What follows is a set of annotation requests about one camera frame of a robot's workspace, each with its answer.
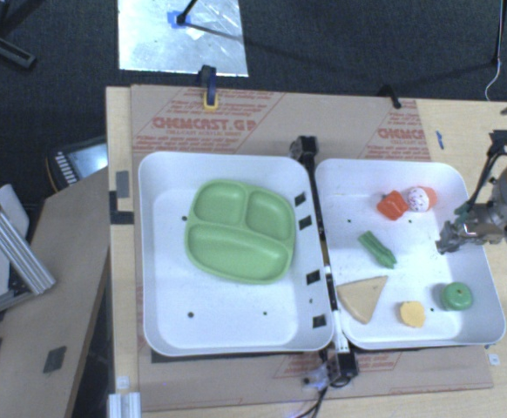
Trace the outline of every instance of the metal plate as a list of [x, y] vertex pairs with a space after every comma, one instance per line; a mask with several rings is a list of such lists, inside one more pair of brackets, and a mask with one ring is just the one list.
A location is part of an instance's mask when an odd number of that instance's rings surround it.
[[121, 70], [247, 77], [238, 0], [198, 0], [184, 26], [176, 15], [190, 0], [118, 0]]

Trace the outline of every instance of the wooden table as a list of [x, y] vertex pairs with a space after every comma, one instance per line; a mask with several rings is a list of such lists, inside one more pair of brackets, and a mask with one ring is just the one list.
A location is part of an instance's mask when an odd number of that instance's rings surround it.
[[[131, 91], [129, 88], [107, 89], [109, 189], [116, 189], [116, 172], [132, 168], [132, 128], [130, 123]], [[488, 133], [507, 129], [507, 117], [499, 113], [505, 103], [416, 100], [426, 133], [432, 160], [455, 167], [462, 175], [469, 191], [474, 189], [490, 145]], [[436, 132], [443, 136], [444, 149]], [[486, 188], [480, 199], [490, 194]], [[120, 211], [132, 211], [132, 194], [118, 199]], [[131, 226], [111, 228], [112, 306], [114, 321], [114, 367], [118, 386], [116, 393], [138, 391], [138, 360], [136, 342], [136, 300], [133, 230]], [[507, 322], [507, 245], [486, 246], [497, 290]], [[488, 350], [499, 359], [492, 366], [493, 389], [355, 398], [324, 401], [320, 417], [423, 417], [423, 416], [507, 416], [507, 332], [504, 338]], [[147, 418], [165, 417], [235, 417], [261, 418], [297, 416], [312, 403], [280, 403], [255, 406], [200, 408], [180, 411], [143, 413]]]

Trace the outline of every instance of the white tray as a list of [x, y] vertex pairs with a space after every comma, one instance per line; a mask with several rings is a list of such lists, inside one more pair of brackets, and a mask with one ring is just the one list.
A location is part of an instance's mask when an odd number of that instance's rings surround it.
[[[504, 314], [481, 246], [440, 255], [435, 240], [446, 220], [468, 194], [460, 174], [439, 163], [328, 159], [316, 180], [335, 284], [389, 277], [368, 325], [341, 310], [343, 332], [356, 346], [371, 350], [489, 344], [505, 331]], [[424, 185], [436, 190], [437, 205], [424, 213], [406, 212], [397, 221], [376, 210], [383, 195]], [[395, 269], [379, 266], [358, 242], [366, 231], [396, 256]], [[441, 289], [452, 281], [467, 284], [474, 304], [466, 311], [443, 309]], [[401, 323], [398, 308], [419, 300], [426, 310], [423, 328]]]
[[[265, 187], [294, 208], [294, 257], [282, 279], [237, 283], [199, 270], [186, 257], [182, 217], [197, 190], [212, 179]], [[306, 201], [295, 206], [302, 193]], [[155, 351], [170, 356], [297, 352], [329, 343], [334, 327], [321, 246], [309, 178], [300, 164], [290, 158], [157, 152], [139, 166], [139, 196], [144, 329]], [[312, 225], [300, 230], [298, 220], [307, 216]], [[319, 281], [308, 284], [307, 274], [317, 271]]]

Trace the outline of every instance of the black carpet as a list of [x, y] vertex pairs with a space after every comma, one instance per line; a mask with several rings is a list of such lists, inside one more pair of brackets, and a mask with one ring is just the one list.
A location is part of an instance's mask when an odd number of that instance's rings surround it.
[[[483, 99], [500, 0], [240, 0], [250, 78], [220, 86], [399, 97]], [[0, 60], [0, 185], [34, 206], [51, 193], [50, 148], [105, 131], [108, 85], [193, 84], [192, 76], [119, 71], [117, 0], [12, 0], [3, 37], [37, 55]], [[490, 96], [507, 101], [503, 67]]]

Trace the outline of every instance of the toy bread slice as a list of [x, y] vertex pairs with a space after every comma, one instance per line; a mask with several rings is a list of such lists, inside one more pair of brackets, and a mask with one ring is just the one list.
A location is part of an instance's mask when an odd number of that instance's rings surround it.
[[367, 324], [374, 315], [375, 306], [382, 294], [387, 276], [357, 280], [337, 287], [337, 295], [342, 305], [362, 324]]

